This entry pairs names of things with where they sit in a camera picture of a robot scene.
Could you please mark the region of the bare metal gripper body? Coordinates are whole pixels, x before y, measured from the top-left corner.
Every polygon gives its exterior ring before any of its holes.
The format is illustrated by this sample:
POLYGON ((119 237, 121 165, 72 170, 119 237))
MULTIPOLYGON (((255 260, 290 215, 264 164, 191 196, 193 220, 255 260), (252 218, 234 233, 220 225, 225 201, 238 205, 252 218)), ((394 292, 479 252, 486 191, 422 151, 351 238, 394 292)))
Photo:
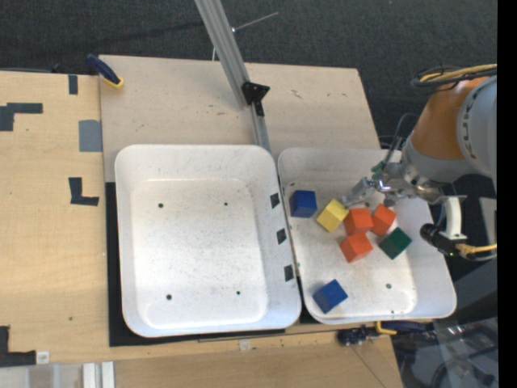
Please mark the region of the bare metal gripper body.
POLYGON ((387 200, 419 198, 424 201, 437 201, 441 196, 441 183, 422 175, 417 168, 407 162, 390 162, 380 177, 383 193, 387 200))

